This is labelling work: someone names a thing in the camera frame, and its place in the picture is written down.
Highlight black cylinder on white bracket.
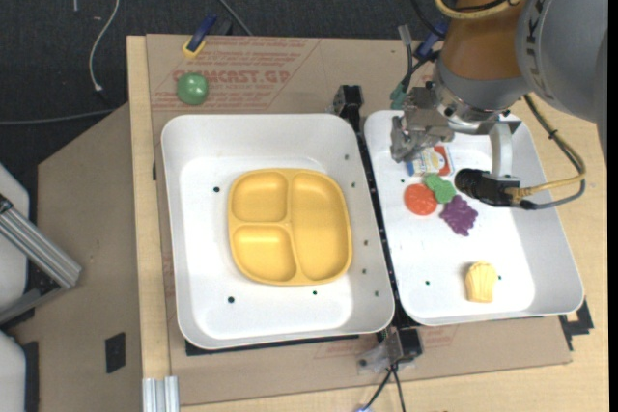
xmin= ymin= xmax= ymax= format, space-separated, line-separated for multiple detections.
xmin=453 ymin=120 xmax=523 ymax=208

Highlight small white carton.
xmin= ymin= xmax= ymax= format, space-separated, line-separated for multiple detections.
xmin=406 ymin=145 xmax=456 ymax=178

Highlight green toy broccoli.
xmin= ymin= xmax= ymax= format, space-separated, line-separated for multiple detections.
xmin=423 ymin=173 xmax=458 ymax=206

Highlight purple toy grapes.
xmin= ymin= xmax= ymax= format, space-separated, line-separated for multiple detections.
xmin=438 ymin=194 xmax=480 ymax=238

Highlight orange toy tomato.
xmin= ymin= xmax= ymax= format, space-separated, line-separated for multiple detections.
xmin=403 ymin=182 xmax=439 ymax=217

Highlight yellow divided plate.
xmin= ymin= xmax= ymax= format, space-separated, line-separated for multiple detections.
xmin=226 ymin=167 xmax=354 ymax=288

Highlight yellow toy biscuit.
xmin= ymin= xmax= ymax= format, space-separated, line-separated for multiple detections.
xmin=463 ymin=260 xmax=499 ymax=304

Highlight white plastic tray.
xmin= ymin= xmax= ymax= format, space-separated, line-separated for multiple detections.
xmin=362 ymin=109 xmax=586 ymax=327
xmin=159 ymin=112 xmax=397 ymax=350

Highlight brown cardboard board red print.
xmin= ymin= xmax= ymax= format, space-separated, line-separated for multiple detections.
xmin=144 ymin=33 xmax=574 ymax=407

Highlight black block with thin wires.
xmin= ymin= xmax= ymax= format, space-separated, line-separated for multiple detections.
xmin=379 ymin=326 xmax=425 ymax=364
xmin=330 ymin=84 xmax=364 ymax=118

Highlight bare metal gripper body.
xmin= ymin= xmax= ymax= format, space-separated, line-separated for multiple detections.
xmin=402 ymin=85 xmax=499 ymax=147

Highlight green ball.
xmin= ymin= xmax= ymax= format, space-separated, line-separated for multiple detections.
xmin=175 ymin=72 xmax=211 ymax=108

